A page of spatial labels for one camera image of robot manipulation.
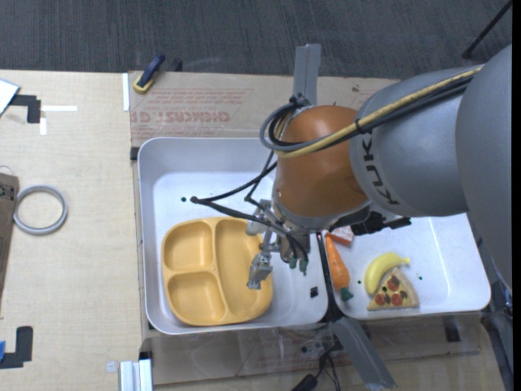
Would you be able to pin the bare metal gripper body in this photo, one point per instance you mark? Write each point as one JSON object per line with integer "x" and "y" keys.
{"x": 285, "y": 240}

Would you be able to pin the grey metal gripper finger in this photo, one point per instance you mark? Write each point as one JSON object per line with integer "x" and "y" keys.
{"x": 264, "y": 264}
{"x": 253, "y": 279}

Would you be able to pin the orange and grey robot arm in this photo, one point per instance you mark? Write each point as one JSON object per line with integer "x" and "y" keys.
{"x": 415, "y": 165}

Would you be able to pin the thin black rod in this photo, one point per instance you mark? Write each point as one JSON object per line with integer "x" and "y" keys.
{"x": 325, "y": 267}

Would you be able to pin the orange carrot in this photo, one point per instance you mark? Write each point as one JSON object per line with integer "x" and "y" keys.
{"x": 338, "y": 269}

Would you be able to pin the yellow divided plate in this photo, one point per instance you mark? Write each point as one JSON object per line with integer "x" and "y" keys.
{"x": 191, "y": 283}

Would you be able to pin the yellow banana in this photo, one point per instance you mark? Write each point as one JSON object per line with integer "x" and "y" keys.
{"x": 376, "y": 268}

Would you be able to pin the white plastic tray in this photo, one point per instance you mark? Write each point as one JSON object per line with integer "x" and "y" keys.
{"x": 203, "y": 165}
{"x": 452, "y": 267}

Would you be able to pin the pizza slice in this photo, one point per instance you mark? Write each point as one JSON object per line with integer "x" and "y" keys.
{"x": 397, "y": 293}

